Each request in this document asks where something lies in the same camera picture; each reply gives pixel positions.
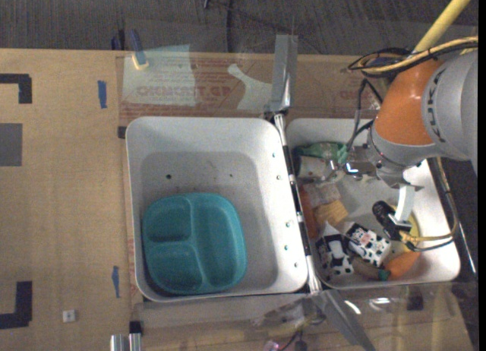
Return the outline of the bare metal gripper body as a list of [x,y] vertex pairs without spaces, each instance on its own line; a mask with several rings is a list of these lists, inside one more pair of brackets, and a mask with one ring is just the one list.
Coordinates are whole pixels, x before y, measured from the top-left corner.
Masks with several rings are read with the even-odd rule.
[[377,169],[368,160],[367,148],[363,146],[352,146],[344,164],[344,172],[355,181],[377,180]]

